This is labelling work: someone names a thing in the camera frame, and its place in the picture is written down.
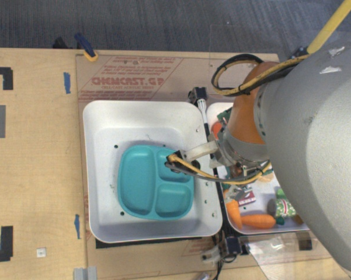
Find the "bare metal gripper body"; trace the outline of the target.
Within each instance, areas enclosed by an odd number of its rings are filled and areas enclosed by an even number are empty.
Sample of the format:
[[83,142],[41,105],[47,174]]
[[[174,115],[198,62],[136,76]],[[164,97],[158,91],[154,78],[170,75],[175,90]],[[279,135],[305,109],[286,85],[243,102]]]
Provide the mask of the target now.
[[218,133],[220,152],[224,163],[233,166],[236,176],[247,176],[248,168],[251,166],[251,143],[234,137],[229,130]]

